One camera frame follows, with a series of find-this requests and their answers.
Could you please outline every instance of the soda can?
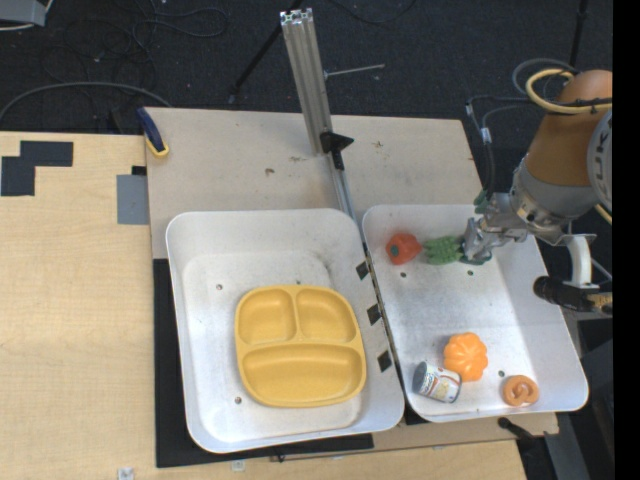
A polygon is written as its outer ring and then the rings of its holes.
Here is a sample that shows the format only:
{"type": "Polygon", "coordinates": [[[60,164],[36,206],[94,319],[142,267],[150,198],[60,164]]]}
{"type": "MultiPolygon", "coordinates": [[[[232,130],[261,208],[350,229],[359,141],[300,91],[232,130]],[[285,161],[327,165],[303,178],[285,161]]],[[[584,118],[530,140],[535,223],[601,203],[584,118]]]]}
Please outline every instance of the soda can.
{"type": "Polygon", "coordinates": [[[460,394],[461,385],[459,374],[427,361],[422,361],[413,374],[413,391],[440,402],[455,402],[460,394]]]}

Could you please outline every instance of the black bracket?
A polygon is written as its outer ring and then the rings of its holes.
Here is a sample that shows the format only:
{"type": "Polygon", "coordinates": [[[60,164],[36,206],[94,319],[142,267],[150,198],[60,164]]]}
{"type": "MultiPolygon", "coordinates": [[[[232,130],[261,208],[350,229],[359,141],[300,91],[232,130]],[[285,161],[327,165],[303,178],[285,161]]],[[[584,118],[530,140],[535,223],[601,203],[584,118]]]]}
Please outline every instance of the black bracket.
{"type": "Polygon", "coordinates": [[[354,140],[344,135],[339,135],[333,132],[322,132],[320,134],[320,144],[322,145],[322,151],[325,153],[331,153],[333,158],[333,165],[336,169],[344,171],[344,162],[342,161],[342,150],[353,144],[354,140]]]}

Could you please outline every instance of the toy donut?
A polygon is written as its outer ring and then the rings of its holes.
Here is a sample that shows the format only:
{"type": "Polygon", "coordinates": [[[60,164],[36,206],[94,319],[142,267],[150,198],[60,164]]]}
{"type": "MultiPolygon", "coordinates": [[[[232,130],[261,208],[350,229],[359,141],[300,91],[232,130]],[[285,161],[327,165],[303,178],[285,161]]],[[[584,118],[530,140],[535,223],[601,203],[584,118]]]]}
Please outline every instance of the toy donut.
{"type": "Polygon", "coordinates": [[[509,377],[502,388],[503,400],[514,407],[535,403],[539,395],[538,385],[526,375],[509,377]]]}

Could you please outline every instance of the white cable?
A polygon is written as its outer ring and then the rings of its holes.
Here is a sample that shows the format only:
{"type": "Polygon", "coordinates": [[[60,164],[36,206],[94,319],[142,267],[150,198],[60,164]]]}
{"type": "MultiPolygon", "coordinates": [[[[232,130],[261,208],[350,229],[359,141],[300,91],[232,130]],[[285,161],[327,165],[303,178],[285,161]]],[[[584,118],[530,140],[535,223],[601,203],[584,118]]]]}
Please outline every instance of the white cable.
{"type": "MultiPolygon", "coordinates": [[[[47,6],[45,7],[45,16],[47,14],[49,14],[49,9],[51,9],[51,6],[53,5],[53,2],[55,0],[49,0],[47,2],[47,6]]],[[[24,25],[15,25],[13,27],[0,27],[0,32],[10,32],[10,31],[15,31],[15,30],[26,30],[29,28],[32,28],[34,25],[33,23],[26,23],[24,25]]]]}

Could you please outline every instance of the divided yellow plate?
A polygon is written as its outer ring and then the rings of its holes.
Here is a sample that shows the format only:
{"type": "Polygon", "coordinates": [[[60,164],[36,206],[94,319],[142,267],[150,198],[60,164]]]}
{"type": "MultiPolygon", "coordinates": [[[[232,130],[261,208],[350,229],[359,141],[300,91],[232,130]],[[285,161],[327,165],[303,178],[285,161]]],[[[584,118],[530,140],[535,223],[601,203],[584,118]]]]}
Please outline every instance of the divided yellow plate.
{"type": "Polygon", "coordinates": [[[242,382],[272,407],[320,407],[357,395],[367,377],[358,322],[330,288],[276,285],[248,292],[236,308],[242,382]]]}

